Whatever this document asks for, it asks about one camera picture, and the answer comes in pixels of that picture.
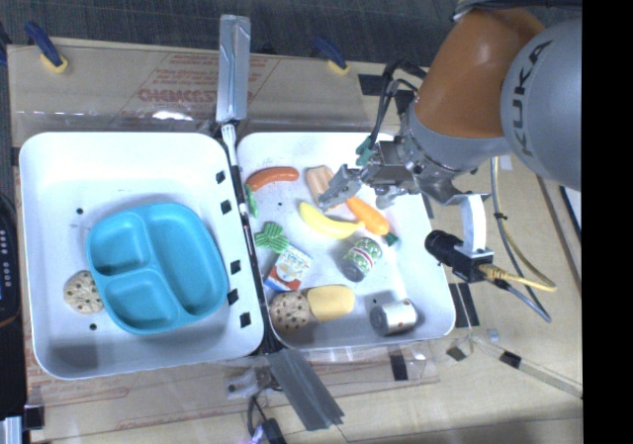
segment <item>white tray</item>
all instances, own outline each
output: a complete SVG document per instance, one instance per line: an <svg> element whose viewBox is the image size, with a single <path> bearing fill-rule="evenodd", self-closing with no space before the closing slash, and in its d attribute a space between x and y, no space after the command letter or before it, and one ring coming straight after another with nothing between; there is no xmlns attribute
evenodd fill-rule
<svg viewBox="0 0 633 444"><path fill-rule="evenodd" d="M355 149L365 133L254 133L245 137L237 147L242 180L268 166L294 166L301 172L295 182L269 184L254 193L259 217L251 218L253 232L263 229L266 222L280 224L291 243L313 258L313 265L302 282L301 289L325 284L344 284L356 295L354 310L349 315L325 323L311 323L300 331L279 335L288 347L318 350L349 346L380 346L416 340L429 340L447 334L455 322L455 308L448 289L444 270L424 248L424 240L431 227L420 195L402 196L385 211L385 216L400 238L392 247L383 244L383 258L368 277L352 283L336 267L342 256L361 236L372 235L360 229L345 240L336 240L314 232L301 219L300 201L314 203L305 180L305 170L328 165L332 171L347 163L355 166ZM375 205L374 192L364 187L358 194ZM343 206L336 213L340 219L354 217ZM257 258L262 275L267 275L277 255L270 249L257 247ZM267 298L275 296L268 291ZM369 312L374 306L397 302L404 298L413 301L419 319L413 329L383 337L371 326Z"/></svg>
<svg viewBox="0 0 633 444"><path fill-rule="evenodd" d="M51 375L80 379L221 361L248 355L260 344L253 273L226 154L215 140L195 133L41 133L24 143L20 175L33 346ZM88 268L84 245L92 225L158 202L199 214L237 300L194 324L152 336L123 331L106 311L83 315L71 309L63 285Z"/></svg>

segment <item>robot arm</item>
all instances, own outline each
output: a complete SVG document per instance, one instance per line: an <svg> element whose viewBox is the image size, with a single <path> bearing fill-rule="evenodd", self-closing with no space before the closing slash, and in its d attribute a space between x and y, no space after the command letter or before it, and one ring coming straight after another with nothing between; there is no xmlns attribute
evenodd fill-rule
<svg viewBox="0 0 633 444"><path fill-rule="evenodd" d="M536 174L580 190L582 21L546 29L522 8L538 4L582 8L582 0L462 0L455 27L400 112L398 134L376 141L379 112L357 150L359 167L339 169L321 208L362 185L374 189L381 209L416 193L460 204L453 179L511 151Z"/></svg>

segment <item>table surface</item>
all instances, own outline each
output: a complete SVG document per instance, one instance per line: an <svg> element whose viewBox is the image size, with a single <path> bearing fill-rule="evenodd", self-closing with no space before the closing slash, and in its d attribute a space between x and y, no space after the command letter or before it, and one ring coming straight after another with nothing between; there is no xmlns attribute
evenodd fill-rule
<svg viewBox="0 0 633 444"><path fill-rule="evenodd" d="M120 126L143 130L147 119L143 114L149 111L141 100L143 94L145 99L151 93L162 100L168 96L160 90L184 88L202 94L208 81L203 76L195 83L201 69L217 73L213 51L53 41L71 66L87 64L69 67L68 75L52 76L41 66L36 48L10 49L16 146L35 133L84 130L85 123L92 123L87 128L92 131ZM184 62L189 63L189 74L178 75ZM252 56L249 122L242 134L368 132L378 98L361 92L359 75L380 76L383 66L349 64L349 73L342 76L320 59ZM190 102L188 113L194 121L202 121L209 113L194 103ZM82 124L77 116L86 112L86 105L90 116ZM74 123L60 123L62 119ZM391 111L383 129L394 133L397 127ZM19 191L17 169L16 184ZM489 192L488 163L476 174L457 179L456 186ZM537 178L513 156L501 158L499 193L514 240L558 286L554 293L538 292L552 322L545 322L513 295L479 283L468 287L476 320L471 315L470 323L456 326L446 337L396 351L378 348L309 356L343 410L343 424L308 432L283 393L267 391L260 403L267 417L279 421L289 443L583 440L580 240L559 187ZM487 200L487 218L493 217L492 207L492 200ZM459 208L431 204L429 216L434 228L462 236ZM487 234L496 265L512 272L492 220ZM23 250L21 258L24 267ZM24 269L22 274L28 402L45 407L45 426L31 432L33 442L248 442L247 400L230 398L226 390L227 380L249 366L243 363L246 360L74 382L49 376L33 354ZM449 269L446 277L452 287L463 288ZM499 360L504 353L521 359L518 368ZM406 380L395 378L390 355L402 355Z"/></svg>

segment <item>yellow potato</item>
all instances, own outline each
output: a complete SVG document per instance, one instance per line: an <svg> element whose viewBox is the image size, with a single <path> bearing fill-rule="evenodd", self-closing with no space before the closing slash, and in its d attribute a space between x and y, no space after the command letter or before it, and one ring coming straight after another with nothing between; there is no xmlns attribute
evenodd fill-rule
<svg viewBox="0 0 633 444"><path fill-rule="evenodd" d="M333 284L310 288L306 294L313 316L330 321L348 315L354 309L356 297L347 286Z"/></svg>

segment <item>green can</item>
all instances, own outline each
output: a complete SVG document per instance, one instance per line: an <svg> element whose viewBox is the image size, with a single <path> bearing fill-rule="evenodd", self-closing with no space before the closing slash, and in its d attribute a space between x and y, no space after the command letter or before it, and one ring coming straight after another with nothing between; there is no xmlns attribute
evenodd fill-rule
<svg viewBox="0 0 633 444"><path fill-rule="evenodd" d="M350 281L360 282L367 277L382 256L383 250L378 242L364 236L345 253L338 262L338 269Z"/></svg>

